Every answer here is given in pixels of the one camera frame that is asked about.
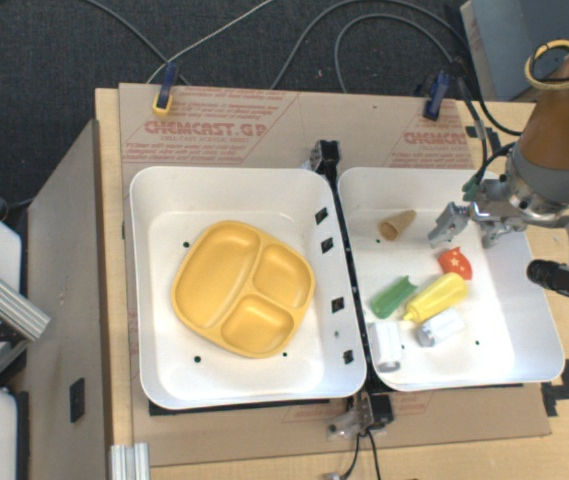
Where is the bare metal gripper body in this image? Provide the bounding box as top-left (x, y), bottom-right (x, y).
top-left (467, 177), bottom-right (569, 234)

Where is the red packet with yellow stars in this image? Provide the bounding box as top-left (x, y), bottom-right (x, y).
top-left (437, 245), bottom-right (474, 282)

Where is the tan ice cream cone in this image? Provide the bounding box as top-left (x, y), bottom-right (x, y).
top-left (377, 209), bottom-right (418, 243)

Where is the yellow squeeze bottle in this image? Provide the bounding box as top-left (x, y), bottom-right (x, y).
top-left (402, 271), bottom-right (469, 325)

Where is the green toy vegetable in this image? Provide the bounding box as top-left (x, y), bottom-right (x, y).
top-left (369, 275), bottom-right (419, 320)

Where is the white plastic tray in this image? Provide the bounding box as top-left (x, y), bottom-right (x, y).
top-left (337, 166), bottom-right (566, 393)
top-left (128, 165), bottom-right (368, 411)

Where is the white and grey bottle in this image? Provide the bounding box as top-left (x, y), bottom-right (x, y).
top-left (416, 306), bottom-right (467, 349)

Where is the thin black and white rod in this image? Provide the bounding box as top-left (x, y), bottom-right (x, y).
top-left (330, 170), bottom-right (374, 395)

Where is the white plastic cup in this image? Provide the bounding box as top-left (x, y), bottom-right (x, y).
top-left (367, 320), bottom-right (405, 373)

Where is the yellow divided plate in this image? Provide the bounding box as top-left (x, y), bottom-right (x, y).
top-left (170, 219), bottom-right (317, 360)

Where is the brown cardboard board red print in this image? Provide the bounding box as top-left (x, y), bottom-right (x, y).
top-left (118, 82), bottom-right (553, 468)

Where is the black cylinder on white bracket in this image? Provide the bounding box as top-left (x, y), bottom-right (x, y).
top-left (526, 215), bottom-right (569, 300)

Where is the black block with thin wires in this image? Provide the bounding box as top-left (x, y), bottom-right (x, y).
top-left (308, 139), bottom-right (341, 175)
top-left (325, 391), bottom-right (396, 440)

